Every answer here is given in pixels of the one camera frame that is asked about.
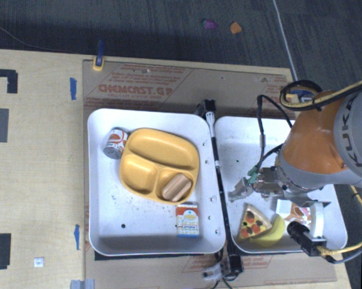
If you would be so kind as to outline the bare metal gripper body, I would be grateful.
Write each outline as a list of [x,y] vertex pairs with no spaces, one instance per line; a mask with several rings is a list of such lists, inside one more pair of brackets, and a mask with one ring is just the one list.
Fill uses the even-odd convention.
[[253,190],[261,194],[263,199],[286,199],[284,191],[287,185],[279,180],[276,166],[262,167],[253,185]]

